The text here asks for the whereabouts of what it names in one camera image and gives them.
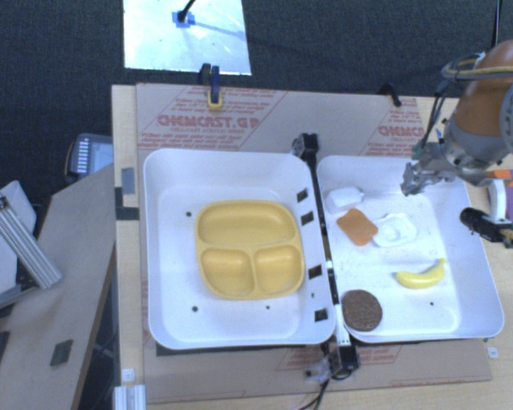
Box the black block with thin wires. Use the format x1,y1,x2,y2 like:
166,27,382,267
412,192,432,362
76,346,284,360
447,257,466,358
292,132,320,160
327,343,361,375

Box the brown cardboard board, red print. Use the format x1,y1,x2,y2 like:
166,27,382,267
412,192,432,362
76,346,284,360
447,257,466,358
135,82,494,405

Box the white fried egg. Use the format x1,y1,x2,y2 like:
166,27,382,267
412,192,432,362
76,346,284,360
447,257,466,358
372,212,418,249

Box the white rounded block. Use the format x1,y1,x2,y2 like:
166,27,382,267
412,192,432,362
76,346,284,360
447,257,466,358
324,186,365,217

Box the yellow banana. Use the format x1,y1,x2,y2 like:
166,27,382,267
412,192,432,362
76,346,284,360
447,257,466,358
395,257,447,290

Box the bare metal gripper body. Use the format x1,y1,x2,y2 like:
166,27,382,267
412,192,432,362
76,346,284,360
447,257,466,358
411,142,497,186

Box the white plastic tray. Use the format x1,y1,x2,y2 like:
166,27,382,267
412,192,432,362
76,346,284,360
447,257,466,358
143,147,338,351
315,155,506,344

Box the orange toast slice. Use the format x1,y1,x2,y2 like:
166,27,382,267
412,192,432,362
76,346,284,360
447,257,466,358
336,208,379,247

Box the black cylinder on white bracket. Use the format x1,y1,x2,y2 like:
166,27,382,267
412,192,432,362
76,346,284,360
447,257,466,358
459,179,513,243

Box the thin black and white rod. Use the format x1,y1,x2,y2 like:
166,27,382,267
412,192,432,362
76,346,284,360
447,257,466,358
302,149,352,348

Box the brown round patty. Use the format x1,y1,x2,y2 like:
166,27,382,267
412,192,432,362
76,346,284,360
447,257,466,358
340,289,384,332

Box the yellow divided plate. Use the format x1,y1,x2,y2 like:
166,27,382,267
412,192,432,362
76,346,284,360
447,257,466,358
194,199,306,302

